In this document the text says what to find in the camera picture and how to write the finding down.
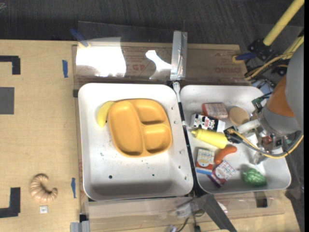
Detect yellow mustard bottle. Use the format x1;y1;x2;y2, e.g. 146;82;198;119
191;128;228;150

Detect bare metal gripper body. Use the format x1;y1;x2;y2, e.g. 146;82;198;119
255;126;287;155

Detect yellow banana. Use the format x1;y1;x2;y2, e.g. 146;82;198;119
97;101;116;128

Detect cow print milk carton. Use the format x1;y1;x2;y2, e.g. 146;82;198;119
190;113;226;133

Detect orange divided plate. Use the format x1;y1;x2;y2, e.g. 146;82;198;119
107;98;173;158

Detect green grapes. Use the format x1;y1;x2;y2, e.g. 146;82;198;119
241;168;267;188

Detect white plastic tray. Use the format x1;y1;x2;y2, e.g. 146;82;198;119
77;82;195;202
180;85;292;195

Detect white orange blue carton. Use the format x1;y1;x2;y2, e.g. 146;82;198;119
195;148;216;176

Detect orange and pink packet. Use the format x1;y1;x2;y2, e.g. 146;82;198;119
201;102;229;120

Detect orange sausage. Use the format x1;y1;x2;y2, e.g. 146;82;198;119
213;145;238;165

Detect round tan biscuit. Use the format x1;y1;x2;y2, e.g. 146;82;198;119
228;106;251;127

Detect beige croissant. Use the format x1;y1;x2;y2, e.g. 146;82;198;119
29;173;59;205

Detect purple and white carton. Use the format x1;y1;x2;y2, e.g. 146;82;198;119
210;159;236;189

